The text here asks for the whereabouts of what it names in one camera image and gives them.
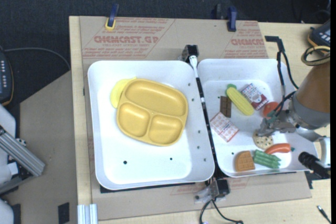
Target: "blue clamp handle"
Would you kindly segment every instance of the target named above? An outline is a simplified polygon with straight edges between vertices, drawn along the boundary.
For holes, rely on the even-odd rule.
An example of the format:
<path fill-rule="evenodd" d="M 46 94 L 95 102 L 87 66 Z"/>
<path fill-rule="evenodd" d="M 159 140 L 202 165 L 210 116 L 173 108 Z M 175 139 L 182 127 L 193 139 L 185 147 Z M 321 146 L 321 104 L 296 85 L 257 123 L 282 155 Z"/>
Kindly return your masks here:
<path fill-rule="evenodd" d="M 229 32 L 235 32 L 236 29 L 236 19 L 237 19 L 237 10 L 234 6 L 231 6 L 230 8 L 227 9 L 227 30 Z"/>
<path fill-rule="evenodd" d="M 116 24 L 115 17 L 118 14 L 118 10 L 119 10 L 119 4 L 113 4 L 110 17 L 107 18 L 106 23 L 105 23 L 105 29 L 106 30 L 108 30 L 108 31 L 114 30 L 114 28 L 116 26 L 115 25 Z"/>

